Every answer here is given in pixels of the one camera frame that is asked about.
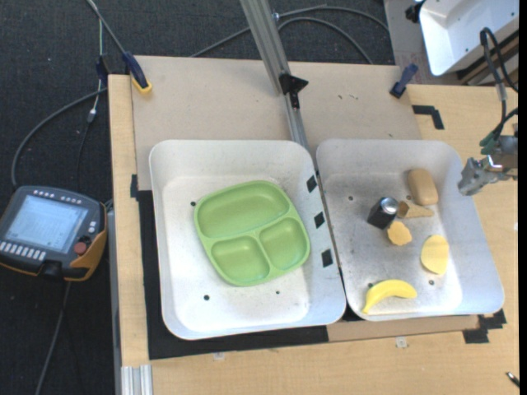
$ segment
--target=toy banana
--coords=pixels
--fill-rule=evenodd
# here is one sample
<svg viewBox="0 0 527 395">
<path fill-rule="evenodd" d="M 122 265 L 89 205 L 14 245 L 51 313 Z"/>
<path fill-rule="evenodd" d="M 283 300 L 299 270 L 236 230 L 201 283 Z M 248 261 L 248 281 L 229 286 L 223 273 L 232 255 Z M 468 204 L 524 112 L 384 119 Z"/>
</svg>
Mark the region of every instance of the toy banana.
<svg viewBox="0 0 527 395">
<path fill-rule="evenodd" d="M 387 297 L 402 297 L 414 299 L 417 291 L 406 281 L 386 280 L 372 286 L 366 293 L 366 305 L 362 309 L 364 314 L 368 314 L 370 308 Z"/>
</svg>

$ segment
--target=yellow cookie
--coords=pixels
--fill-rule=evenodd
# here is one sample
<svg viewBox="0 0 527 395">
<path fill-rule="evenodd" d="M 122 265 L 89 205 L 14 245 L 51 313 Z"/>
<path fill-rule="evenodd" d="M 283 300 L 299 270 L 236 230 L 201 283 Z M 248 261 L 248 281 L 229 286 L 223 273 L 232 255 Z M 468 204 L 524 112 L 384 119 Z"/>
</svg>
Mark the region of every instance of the yellow cookie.
<svg viewBox="0 0 527 395">
<path fill-rule="evenodd" d="M 394 221 L 389 225 L 388 238 L 397 246 L 404 246 L 412 241 L 410 230 L 400 221 Z"/>
<path fill-rule="evenodd" d="M 421 249 L 421 263 L 431 272 L 443 275 L 448 265 L 449 245 L 442 235 L 431 235 Z"/>
</svg>

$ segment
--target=green plate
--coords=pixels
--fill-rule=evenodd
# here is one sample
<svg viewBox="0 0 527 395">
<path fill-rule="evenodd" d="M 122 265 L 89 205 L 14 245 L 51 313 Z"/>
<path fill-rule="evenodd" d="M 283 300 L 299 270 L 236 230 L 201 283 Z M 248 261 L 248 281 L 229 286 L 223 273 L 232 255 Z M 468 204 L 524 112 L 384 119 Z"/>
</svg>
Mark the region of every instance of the green plate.
<svg viewBox="0 0 527 395">
<path fill-rule="evenodd" d="M 235 286 L 270 281 L 299 267 L 310 254 L 294 205 L 268 181 L 208 194 L 196 204 L 194 224 L 212 265 Z"/>
</svg>

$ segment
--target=red button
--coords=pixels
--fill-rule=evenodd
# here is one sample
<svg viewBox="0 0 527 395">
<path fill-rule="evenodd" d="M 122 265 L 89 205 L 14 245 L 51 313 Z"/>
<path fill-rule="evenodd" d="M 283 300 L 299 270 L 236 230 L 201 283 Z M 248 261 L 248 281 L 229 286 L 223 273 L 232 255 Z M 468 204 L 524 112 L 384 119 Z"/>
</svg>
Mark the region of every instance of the red button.
<svg viewBox="0 0 527 395">
<path fill-rule="evenodd" d="M 82 256 L 87 250 L 88 246 L 86 246 L 86 243 L 83 243 L 81 241 L 79 241 L 73 246 L 73 252 L 75 252 L 79 256 Z"/>
</svg>

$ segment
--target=wooden table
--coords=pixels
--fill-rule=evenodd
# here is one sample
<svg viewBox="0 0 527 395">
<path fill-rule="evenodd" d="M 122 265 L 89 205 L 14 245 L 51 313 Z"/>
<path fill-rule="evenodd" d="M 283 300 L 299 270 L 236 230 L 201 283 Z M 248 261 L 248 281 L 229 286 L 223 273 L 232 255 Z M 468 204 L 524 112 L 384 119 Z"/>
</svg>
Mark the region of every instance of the wooden table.
<svg viewBox="0 0 527 395">
<path fill-rule="evenodd" d="M 369 67 L 349 68 L 364 72 Z M 389 77 L 397 75 L 394 67 L 385 69 Z M 109 87 L 120 365 L 150 365 L 155 395 L 518 393 L 506 377 L 507 371 L 517 376 L 520 372 L 518 188 L 512 181 L 488 185 L 473 197 L 506 295 L 507 323 L 503 329 L 489 331 L 489 343 L 467 344 L 460 331 L 416 331 L 405 336 L 407 346 L 402 348 L 393 336 L 383 337 L 381 332 L 366 340 L 149 360 L 138 204 L 130 197 L 130 177 L 137 172 L 133 91 L 126 76 L 110 76 Z M 378 92 L 386 89 L 380 86 Z M 513 108 L 516 94 L 509 92 L 509 96 Z M 406 104 L 433 105 L 441 112 L 445 130 L 434 129 L 429 116 L 417 116 L 422 138 L 449 143 L 463 160 L 480 157 L 479 140 L 499 120 L 500 105 L 492 87 L 413 85 L 404 98 L 408 98 Z M 393 104 L 401 101 L 393 98 Z"/>
</svg>

